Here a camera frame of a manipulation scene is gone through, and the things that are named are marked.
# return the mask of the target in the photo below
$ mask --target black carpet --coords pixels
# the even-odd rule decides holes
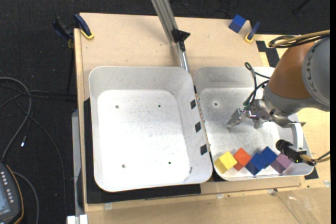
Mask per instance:
[[[258,34],[307,34],[330,29],[330,0],[310,0],[298,14],[293,9],[305,0],[173,0],[175,16],[233,18],[236,14],[260,22]],[[71,50],[57,36],[53,22],[61,16],[72,23],[78,12],[155,15],[150,0],[0,0],[0,70],[23,82],[30,90],[66,93]],[[14,101],[13,83],[0,82],[0,154],[21,125],[25,114]],[[70,94],[76,94],[72,77]],[[10,147],[5,163],[35,186],[40,204],[39,223],[65,223],[74,215],[71,115],[76,103],[45,95],[33,98],[34,119],[26,146],[20,147],[29,120]],[[27,97],[17,102],[27,109]],[[34,223],[33,191],[21,178],[25,217]]]

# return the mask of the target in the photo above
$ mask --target red cube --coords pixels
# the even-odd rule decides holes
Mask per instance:
[[[251,156],[243,148],[238,149],[233,157],[237,161],[237,164],[234,166],[237,171],[245,167],[245,165],[251,160]]]

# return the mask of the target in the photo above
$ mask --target wooden table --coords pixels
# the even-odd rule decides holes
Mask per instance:
[[[88,76],[97,66],[178,66],[157,16],[82,13],[95,37],[85,39],[75,29],[75,58],[81,167],[85,167],[83,102],[89,98]],[[203,66],[268,66],[256,42],[228,28],[231,20],[176,18],[186,40],[191,75]],[[256,35],[268,42],[276,36]],[[298,113],[313,157],[330,150],[330,114],[314,109]],[[130,200],[108,204],[86,203],[86,171],[82,169],[84,211],[89,223],[330,223],[330,162],[318,164],[319,178],[303,176],[212,182],[201,184],[200,195]]]

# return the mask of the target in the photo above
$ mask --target yellow cube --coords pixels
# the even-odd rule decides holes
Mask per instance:
[[[215,166],[219,170],[221,174],[228,171],[230,168],[234,167],[237,164],[236,159],[234,156],[230,153],[230,151],[225,152],[222,156],[220,156],[215,161]]]

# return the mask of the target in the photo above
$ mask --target dark blue cube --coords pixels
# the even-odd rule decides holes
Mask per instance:
[[[229,28],[234,32],[239,33],[245,22],[246,19],[242,18],[237,14],[230,23]]]
[[[245,165],[245,168],[255,176],[265,167],[266,163],[267,161],[259,153],[256,153]]]
[[[274,162],[275,159],[278,157],[278,155],[273,150],[271,150],[268,146],[265,147],[264,150],[260,154],[267,162],[264,168],[272,164],[272,162]]]

